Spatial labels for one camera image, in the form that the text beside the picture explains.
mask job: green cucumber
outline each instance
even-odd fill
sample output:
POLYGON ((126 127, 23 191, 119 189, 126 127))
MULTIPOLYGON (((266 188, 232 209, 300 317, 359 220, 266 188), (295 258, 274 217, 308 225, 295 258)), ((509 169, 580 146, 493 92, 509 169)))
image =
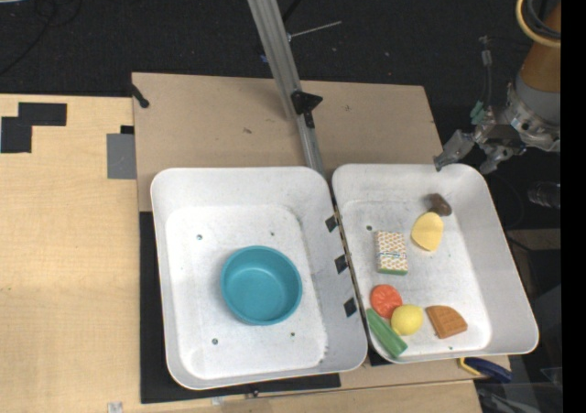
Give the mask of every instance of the green cucumber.
POLYGON ((398 358, 407 349, 407 344, 403 339, 396 334, 390 325, 374 309, 366 310, 366 319, 368 320, 370 330, 373 331, 378 341, 394 358, 398 358))

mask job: red tomato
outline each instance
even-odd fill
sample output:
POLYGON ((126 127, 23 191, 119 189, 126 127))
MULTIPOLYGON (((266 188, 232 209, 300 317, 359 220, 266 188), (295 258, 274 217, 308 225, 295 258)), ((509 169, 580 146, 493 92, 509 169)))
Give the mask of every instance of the red tomato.
POLYGON ((393 311, 403 305, 399 291, 391 285, 378 285, 370 293, 370 305, 385 319, 390 319, 393 311))

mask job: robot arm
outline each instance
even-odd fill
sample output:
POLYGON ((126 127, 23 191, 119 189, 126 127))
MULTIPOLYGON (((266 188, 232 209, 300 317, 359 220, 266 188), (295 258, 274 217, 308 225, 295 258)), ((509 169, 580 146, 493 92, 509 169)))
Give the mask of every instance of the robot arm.
MULTIPOLYGON (((495 171, 500 162, 523 154, 528 147, 560 152, 561 1, 545 22, 535 15, 532 2, 517 0, 517 21, 534 43, 508 86, 505 105, 478 102, 471 112, 473 133, 454 133, 443 152, 434 157, 437 170, 462 160, 474 145, 486 154, 482 174, 495 171)), ((488 47, 483 51, 483 63, 490 74, 488 47)))

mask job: blue bowl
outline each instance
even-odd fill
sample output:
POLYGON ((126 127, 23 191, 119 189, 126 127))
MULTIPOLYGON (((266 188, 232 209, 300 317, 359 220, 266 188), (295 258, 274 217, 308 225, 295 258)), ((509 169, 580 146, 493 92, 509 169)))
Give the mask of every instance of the blue bowl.
POLYGON ((233 253, 222 268, 222 295, 241 321, 271 325, 297 309, 303 287, 295 265, 277 250, 254 245, 233 253))

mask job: plywood surface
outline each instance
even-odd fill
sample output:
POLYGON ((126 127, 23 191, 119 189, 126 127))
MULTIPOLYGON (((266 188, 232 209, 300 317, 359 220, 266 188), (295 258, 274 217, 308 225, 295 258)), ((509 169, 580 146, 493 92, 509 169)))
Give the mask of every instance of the plywood surface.
MULTIPOLYGON (((150 101, 135 103, 141 211, 164 168, 303 166, 295 121, 288 121, 274 80, 134 73, 150 101)), ((431 163, 440 138, 421 86, 303 82, 323 97, 314 110, 328 178, 342 164, 431 163)))

